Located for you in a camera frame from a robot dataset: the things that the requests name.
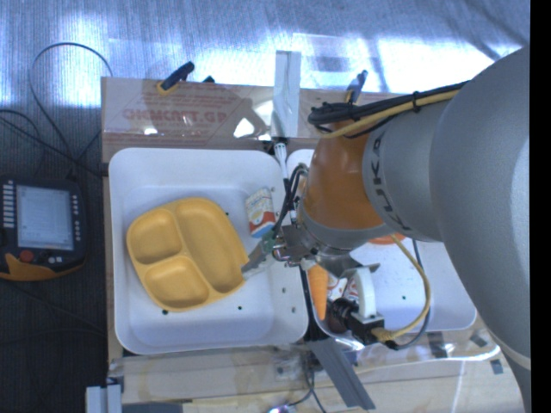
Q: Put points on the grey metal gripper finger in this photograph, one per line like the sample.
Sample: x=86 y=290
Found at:
x=260 y=269
x=258 y=254

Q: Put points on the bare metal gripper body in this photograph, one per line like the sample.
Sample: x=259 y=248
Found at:
x=297 y=243

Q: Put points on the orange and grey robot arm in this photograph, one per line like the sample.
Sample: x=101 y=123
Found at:
x=473 y=166

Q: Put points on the white and red carton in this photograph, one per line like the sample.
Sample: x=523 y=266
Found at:
x=260 y=213

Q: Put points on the orange carrot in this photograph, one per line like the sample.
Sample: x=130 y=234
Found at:
x=318 y=286

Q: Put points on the yellow divided plate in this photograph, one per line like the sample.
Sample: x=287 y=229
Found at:
x=202 y=235

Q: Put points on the white and red packet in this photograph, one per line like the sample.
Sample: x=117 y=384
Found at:
x=338 y=286

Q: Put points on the white plastic tray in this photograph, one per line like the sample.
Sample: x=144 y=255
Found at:
x=193 y=334
x=400 y=282

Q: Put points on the black cylinder on white bracket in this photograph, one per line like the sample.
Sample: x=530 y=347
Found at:
x=363 y=291

